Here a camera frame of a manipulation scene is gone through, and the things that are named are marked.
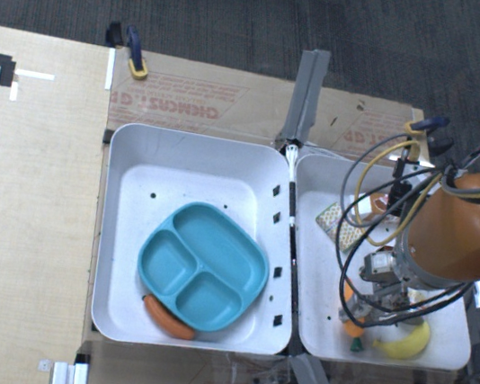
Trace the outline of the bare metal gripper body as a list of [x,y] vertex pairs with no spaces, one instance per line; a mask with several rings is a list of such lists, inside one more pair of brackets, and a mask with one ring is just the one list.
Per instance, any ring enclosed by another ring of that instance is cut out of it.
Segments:
[[359,276],[371,285],[371,292],[356,295],[352,313],[355,317],[412,326],[422,324],[423,316],[415,316],[417,309],[409,292],[430,290],[432,274],[409,255],[378,249],[363,259]]

